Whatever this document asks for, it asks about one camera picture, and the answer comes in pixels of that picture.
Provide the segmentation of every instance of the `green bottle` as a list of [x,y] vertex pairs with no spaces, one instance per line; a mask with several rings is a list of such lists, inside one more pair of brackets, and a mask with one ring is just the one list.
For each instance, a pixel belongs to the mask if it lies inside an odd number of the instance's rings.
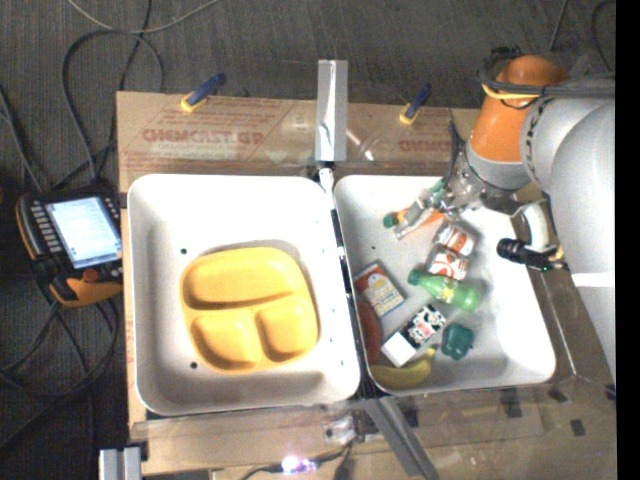
[[473,313],[480,304],[480,292],[446,276],[434,276],[412,270],[409,284],[422,286],[429,294],[446,303],[458,306],[467,313]]

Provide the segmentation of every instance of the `yellow plate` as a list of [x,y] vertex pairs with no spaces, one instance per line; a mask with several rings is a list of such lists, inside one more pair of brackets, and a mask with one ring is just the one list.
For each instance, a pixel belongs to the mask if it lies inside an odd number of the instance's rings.
[[318,340],[318,321],[300,267],[273,247],[215,252],[182,273],[180,300],[202,362],[226,374],[295,361]]

